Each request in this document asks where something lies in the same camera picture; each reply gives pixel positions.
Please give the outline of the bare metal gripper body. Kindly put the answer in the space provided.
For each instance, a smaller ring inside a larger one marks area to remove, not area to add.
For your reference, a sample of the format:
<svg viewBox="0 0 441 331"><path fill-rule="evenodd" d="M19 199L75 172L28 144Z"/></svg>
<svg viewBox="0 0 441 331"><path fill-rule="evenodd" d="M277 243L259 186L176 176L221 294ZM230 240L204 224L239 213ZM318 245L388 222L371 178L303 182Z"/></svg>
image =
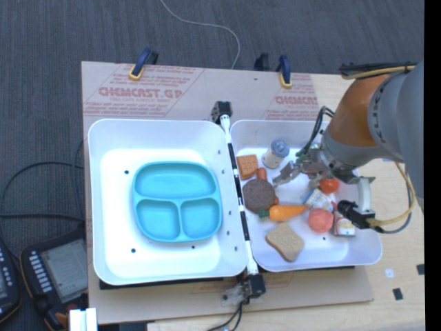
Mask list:
<svg viewBox="0 0 441 331"><path fill-rule="evenodd" d="M341 161L328 150L321 147L302 149L298 152L298 164L304 174L321 176L322 178L336 178L344 183L356 180L355 167Z"/></svg>

